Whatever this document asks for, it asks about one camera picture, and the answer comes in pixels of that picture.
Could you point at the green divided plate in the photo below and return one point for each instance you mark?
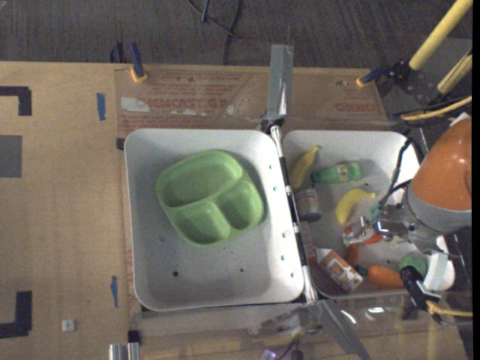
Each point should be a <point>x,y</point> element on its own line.
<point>204,191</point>

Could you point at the yellow banana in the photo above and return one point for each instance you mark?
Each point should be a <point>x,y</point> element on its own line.
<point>302,167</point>
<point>347,203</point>

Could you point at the red flat packet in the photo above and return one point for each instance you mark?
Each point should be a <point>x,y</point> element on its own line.
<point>307,242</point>

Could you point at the orange and white carton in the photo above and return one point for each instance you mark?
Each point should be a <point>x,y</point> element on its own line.
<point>339,270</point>

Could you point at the green plastic bottle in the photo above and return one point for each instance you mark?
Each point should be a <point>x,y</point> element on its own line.
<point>337,173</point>

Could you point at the brown cardboard board red print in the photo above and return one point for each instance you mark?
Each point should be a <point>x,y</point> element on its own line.
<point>195,99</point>

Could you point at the red sausage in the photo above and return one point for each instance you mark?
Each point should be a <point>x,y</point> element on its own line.
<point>351,255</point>

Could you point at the small grey can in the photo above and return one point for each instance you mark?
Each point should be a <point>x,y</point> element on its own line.
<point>308,204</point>

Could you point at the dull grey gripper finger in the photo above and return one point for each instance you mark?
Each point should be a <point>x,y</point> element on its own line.
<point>363,224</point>
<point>353,238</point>

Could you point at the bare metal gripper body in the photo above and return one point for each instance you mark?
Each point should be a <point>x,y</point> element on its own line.
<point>393,224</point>

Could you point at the green round object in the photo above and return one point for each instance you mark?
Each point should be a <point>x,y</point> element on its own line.
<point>410,263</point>

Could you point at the orange carrot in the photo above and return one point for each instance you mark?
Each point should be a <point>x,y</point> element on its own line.
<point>384,276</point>

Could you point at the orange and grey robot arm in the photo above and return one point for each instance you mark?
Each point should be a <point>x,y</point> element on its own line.
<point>444,171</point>

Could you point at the white plastic tray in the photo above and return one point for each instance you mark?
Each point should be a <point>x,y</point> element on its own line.
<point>210,272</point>
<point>375,146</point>

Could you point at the black cylinder on white bracket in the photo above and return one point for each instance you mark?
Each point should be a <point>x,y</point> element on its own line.
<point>414,285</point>

